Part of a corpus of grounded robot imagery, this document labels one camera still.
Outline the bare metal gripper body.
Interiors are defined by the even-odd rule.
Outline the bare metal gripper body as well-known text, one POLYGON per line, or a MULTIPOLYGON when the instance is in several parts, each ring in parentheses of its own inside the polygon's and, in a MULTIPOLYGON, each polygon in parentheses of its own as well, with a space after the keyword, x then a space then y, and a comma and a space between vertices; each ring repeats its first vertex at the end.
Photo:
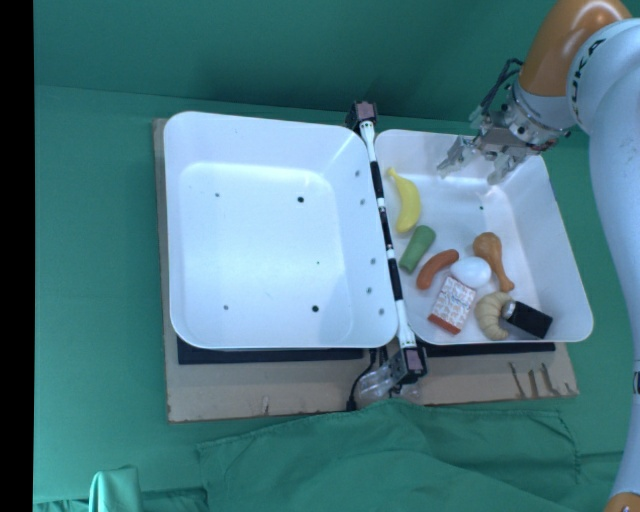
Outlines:
POLYGON ((557 130, 539 123, 517 101, 497 110, 481 107, 473 121, 474 147, 487 157, 537 155, 557 142, 557 130))

